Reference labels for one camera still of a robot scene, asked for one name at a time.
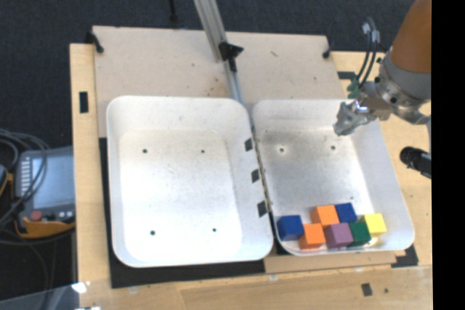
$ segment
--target green block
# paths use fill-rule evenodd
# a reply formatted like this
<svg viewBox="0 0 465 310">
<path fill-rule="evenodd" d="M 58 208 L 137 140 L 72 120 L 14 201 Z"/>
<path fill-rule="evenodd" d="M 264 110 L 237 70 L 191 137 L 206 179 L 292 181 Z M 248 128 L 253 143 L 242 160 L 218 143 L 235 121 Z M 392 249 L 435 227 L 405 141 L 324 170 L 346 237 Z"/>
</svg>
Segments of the green block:
<svg viewBox="0 0 465 310">
<path fill-rule="evenodd" d="M 364 245 L 371 240 L 370 232 L 366 222 L 351 222 L 349 223 L 350 231 L 354 237 L 354 242 L 347 247 L 358 247 Z"/>
</svg>

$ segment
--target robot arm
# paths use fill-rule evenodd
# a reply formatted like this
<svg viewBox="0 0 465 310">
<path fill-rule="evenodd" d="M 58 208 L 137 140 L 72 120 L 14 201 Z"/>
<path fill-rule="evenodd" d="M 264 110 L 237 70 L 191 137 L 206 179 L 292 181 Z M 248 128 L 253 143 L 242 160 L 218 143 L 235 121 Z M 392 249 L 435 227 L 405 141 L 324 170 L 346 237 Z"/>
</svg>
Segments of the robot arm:
<svg viewBox="0 0 465 310">
<path fill-rule="evenodd" d="M 373 25 L 364 26 L 376 45 L 379 33 Z M 359 83 L 358 76 L 352 82 L 350 97 L 355 99 L 349 104 L 341 103 L 333 125 L 336 134 L 351 134 L 360 125 L 376 119 L 385 121 L 394 114 L 413 125 L 428 125 L 431 138 L 431 116 L 420 112 L 421 106 L 431 100 L 431 42 L 432 0 L 415 0 L 381 61 L 375 80 L 363 79 Z M 431 146 L 429 153 L 406 147 L 400 158 L 431 177 Z"/>
</svg>

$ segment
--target wooden block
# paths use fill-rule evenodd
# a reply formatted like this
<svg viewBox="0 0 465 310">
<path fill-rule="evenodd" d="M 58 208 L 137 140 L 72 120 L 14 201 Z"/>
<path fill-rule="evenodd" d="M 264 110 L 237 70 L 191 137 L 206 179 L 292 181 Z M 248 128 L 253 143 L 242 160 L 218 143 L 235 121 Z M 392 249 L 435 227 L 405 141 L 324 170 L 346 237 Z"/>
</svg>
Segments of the wooden block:
<svg viewBox="0 0 465 310">
<path fill-rule="evenodd" d="M 365 214 L 361 217 L 360 221 L 366 222 L 371 237 L 378 237 L 387 231 L 386 224 L 384 223 L 384 218 L 381 213 Z"/>
<path fill-rule="evenodd" d="M 276 225 L 282 241 L 298 240 L 304 234 L 302 218 L 299 215 L 282 216 Z"/>
<path fill-rule="evenodd" d="M 357 214 L 355 213 L 354 206 L 351 203 L 336 204 L 337 216 L 339 222 L 356 222 Z"/>
<path fill-rule="evenodd" d="M 324 232 L 328 249 L 345 248 L 354 242 L 347 222 L 329 225 Z"/>
<path fill-rule="evenodd" d="M 371 240 L 371 235 L 368 231 L 366 222 L 350 222 L 349 227 L 352 236 L 354 237 L 354 242 L 349 244 L 349 247 L 360 247 Z"/>
<path fill-rule="evenodd" d="M 336 207 L 332 204 L 319 205 L 318 207 L 313 208 L 312 212 L 310 212 L 310 218 L 312 219 L 312 223 L 320 223 L 324 229 L 331 224 L 339 223 Z"/>
<path fill-rule="evenodd" d="M 311 250 L 326 243 L 323 226 L 321 224 L 304 224 L 304 234 L 299 239 L 302 250 Z"/>
</svg>

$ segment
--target wooden table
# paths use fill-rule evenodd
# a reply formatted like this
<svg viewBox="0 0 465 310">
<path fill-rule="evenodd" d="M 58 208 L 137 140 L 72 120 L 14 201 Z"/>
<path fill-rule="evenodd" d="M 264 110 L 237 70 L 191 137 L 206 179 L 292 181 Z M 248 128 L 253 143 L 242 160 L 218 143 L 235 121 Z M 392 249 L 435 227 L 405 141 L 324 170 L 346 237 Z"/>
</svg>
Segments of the wooden table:
<svg viewBox="0 0 465 310">
<path fill-rule="evenodd" d="M 143 64 L 140 62 L 141 59 L 150 59 L 153 51 L 159 51 L 163 47 L 165 50 L 161 59 L 167 58 L 165 56 L 171 52 L 166 43 L 172 40 L 174 31 L 94 28 L 94 32 L 100 37 L 104 48 L 115 43 L 124 44 L 126 49 L 128 46 L 131 47 L 130 50 L 122 49 L 123 52 L 118 51 L 113 54 L 106 49 L 105 57 L 96 55 L 94 46 L 90 44 L 70 45 L 78 280 L 87 284 L 87 292 L 81 296 L 82 306 L 94 304 L 103 309 L 262 309 L 264 306 L 269 309 L 432 308 L 431 180 L 416 171 L 407 169 L 399 161 L 399 153 L 404 146 L 428 150 L 428 133 L 426 127 L 412 126 L 398 118 L 381 122 L 381 129 L 416 230 L 414 247 L 418 255 L 417 266 L 395 269 L 391 267 L 391 264 L 405 255 L 404 251 L 336 255 L 337 257 L 330 258 L 312 256 L 301 261 L 297 261 L 294 257 L 271 253 L 264 260 L 266 274 L 112 289 L 98 145 L 99 135 L 104 133 L 102 126 L 99 126 L 99 115 L 102 115 L 102 108 L 99 108 L 99 105 L 103 105 L 104 99 L 101 96 L 105 94 L 100 93 L 98 99 L 98 89 L 96 89 L 96 82 L 107 80 L 104 77 L 110 81 L 111 77 L 102 74 L 99 58 L 113 58 L 115 64 L 118 64 L 118 58 L 128 63 L 139 61 Z M 176 54 L 177 59 L 182 58 L 179 56 L 189 56 L 189 63 L 197 64 L 198 68 L 203 63 L 211 63 L 206 39 L 203 44 L 203 32 L 184 30 L 175 33 L 177 42 L 183 38 L 190 41 L 182 44 L 179 49 L 187 48 L 189 51 L 191 49 L 195 51 L 194 55 Z M 121 37 L 122 41 L 111 40 L 113 37 L 116 39 Z M 299 98 L 300 94 L 304 97 L 309 95 L 344 97 L 343 89 L 349 81 L 338 81 L 339 86 L 336 89 L 331 82 L 331 69 L 334 72 L 356 71 L 360 68 L 364 57 L 364 54 L 359 52 L 332 52 L 329 59 L 322 61 L 320 56 L 326 47 L 326 38 L 321 36 L 228 33 L 228 38 L 232 44 L 241 46 L 246 44 L 245 51 L 251 51 L 247 55 L 244 52 L 238 59 L 243 63 L 239 65 L 240 72 L 244 70 L 249 72 L 247 76 L 239 76 L 245 86 L 243 91 L 246 101 L 249 98 L 253 101 L 254 95 L 252 91 L 248 91 L 248 87 L 253 82 L 247 83 L 246 80 L 251 79 L 250 72 L 258 68 L 254 63 L 259 65 L 257 56 L 263 55 L 264 50 L 269 51 L 263 57 L 266 61 L 279 57 L 286 58 L 286 61 L 298 60 L 305 56 L 304 58 L 312 60 L 312 63 L 318 60 L 325 64 L 315 78 L 304 87 L 304 92 L 300 89 L 291 92 L 296 96 L 294 98 Z M 141 43 L 142 47 L 147 46 L 147 48 L 141 50 L 139 45 Z M 245 68 L 247 61 L 255 62 Z M 283 72 L 265 77 L 265 80 L 272 85 L 273 79 L 279 78 L 280 74 L 282 75 Z M 288 84 L 289 89 L 292 90 L 297 78 L 289 72 L 289 76 L 284 79 L 284 85 Z M 327 89 L 325 89 L 325 81 L 328 83 Z M 145 85 L 142 83 L 140 86 L 143 90 Z M 218 97 L 227 95 L 227 90 L 217 91 Z M 88 108 L 84 108 L 86 110 L 80 105 L 80 97 L 83 97 L 83 94 L 86 95 L 89 103 Z M 424 109 L 425 113 L 428 113 L 430 106 L 427 105 Z"/>
</svg>

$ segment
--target black bracket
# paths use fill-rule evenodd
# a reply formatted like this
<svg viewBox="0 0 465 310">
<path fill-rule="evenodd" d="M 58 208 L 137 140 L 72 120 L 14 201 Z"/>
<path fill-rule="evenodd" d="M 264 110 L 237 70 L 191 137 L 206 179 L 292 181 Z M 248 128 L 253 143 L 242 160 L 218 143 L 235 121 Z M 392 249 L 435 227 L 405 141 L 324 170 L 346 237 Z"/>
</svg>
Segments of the black bracket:
<svg viewBox="0 0 465 310">
<path fill-rule="evenodd" d="M 230 63 L 230 69 L 234 73 L 238 72 L 238 67 L 235 64 L 235 58 L 244 50 L 241 46 L 234 46 L 232 44 L 223 41 L 219 44 L 219 53 L 221 53 L 221 58 L 223 61 L 228 61 Z"/>
<path fill-rule="evenodd" d="M 95 49 L 97 50 L 97 52 L 99 53 L 103 53 L 104 49 L 103 47 L 100 45 L 100 42 L 99 42 L 99 39 L 96 37 L 96 35 L 91 32 L 91 31 L 87 31 L 87 34 L 86 34 L 86 44 L 95 44 Z"/>
<path fill-rule="evenodd" d="M 331 53 L 331 50 L 333 50 L 333 48 L 334 48 L 334 40 L 332 38 L 328 38 L 328 49 L 322 53 L 322 57 L 325 60 L 329 58 L 329 55 Z"/>
</svg>

